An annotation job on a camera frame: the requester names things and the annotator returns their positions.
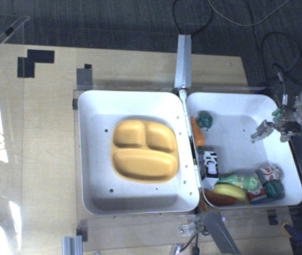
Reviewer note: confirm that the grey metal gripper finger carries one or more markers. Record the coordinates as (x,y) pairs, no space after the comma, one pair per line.
(285,137)
(262,131)

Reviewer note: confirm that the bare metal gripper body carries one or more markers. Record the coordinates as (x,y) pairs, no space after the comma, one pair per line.
(296,126)

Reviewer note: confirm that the white plastic tray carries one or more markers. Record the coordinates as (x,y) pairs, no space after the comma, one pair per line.
(100,147)
(233,142)

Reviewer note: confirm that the orange and white can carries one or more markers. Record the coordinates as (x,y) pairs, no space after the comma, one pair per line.
(268,173)

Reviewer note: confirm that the green patterned bottle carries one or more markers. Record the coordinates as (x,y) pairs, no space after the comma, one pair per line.
(237,180)

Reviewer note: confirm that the green broccoli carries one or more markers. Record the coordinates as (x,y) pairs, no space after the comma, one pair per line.
(204,119)

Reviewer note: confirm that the black and white carton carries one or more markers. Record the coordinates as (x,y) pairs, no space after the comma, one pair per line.
(209,166)

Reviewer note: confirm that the orange carrot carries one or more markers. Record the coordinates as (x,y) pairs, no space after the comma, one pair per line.
(197,133)

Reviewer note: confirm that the yellow banana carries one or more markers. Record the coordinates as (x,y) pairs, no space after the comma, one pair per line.
(230,190)

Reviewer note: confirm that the red sausage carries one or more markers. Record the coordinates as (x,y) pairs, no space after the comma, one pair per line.
(219,199)

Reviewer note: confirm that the yellow divided plate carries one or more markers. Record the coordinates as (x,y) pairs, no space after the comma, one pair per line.
(145,163)

